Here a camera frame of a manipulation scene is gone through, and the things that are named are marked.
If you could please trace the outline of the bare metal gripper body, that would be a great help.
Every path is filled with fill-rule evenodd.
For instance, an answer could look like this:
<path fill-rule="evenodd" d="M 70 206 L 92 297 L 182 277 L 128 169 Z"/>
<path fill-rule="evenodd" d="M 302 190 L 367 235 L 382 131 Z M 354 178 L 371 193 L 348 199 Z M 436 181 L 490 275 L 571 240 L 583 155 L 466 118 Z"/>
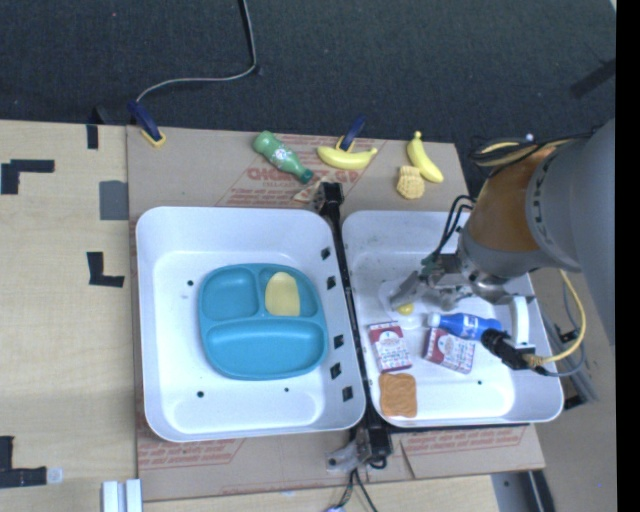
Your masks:
<path fill-rule="evenodd" d="M 493 305 L 505 304 L 513 296 L 506 288 L 506 278 L 479 270 L 458 253 L 431 253 L 422 260 L 422 277 L 438 299 L 445 288 L 467 288 Z"/>

